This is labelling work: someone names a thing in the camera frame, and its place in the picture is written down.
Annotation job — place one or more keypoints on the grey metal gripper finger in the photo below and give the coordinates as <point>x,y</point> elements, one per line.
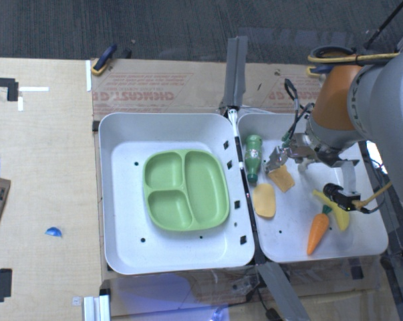
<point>273,165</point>
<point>281,152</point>

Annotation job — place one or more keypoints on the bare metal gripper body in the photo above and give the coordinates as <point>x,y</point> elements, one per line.
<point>313,150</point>

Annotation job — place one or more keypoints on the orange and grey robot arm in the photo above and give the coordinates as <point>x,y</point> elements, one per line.
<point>378,105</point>

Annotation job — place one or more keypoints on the tan bread slice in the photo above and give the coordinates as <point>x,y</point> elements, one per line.
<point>282,180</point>

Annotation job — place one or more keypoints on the green bottle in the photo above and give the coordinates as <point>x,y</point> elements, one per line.
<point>253,157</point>

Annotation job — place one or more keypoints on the pale yellow oval biscuit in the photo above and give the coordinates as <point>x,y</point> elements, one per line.
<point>264,201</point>

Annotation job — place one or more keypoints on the green divided plate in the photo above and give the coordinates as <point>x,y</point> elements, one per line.
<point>204,186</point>

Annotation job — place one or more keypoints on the yellow banana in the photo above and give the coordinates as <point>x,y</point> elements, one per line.
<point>342,218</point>

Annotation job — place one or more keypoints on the white plastic tray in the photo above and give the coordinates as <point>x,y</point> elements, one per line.
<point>127,192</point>
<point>294,239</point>

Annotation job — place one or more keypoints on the orange carrot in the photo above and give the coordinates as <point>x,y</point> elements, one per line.
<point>318,231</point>

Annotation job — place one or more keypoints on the brown cardboard board red print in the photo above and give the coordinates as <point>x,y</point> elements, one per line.
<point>161,89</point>

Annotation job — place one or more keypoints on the small blue scrap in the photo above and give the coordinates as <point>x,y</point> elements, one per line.
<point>54,232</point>

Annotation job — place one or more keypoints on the black cylinder on white bracket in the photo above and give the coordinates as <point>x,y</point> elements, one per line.
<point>339,196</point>

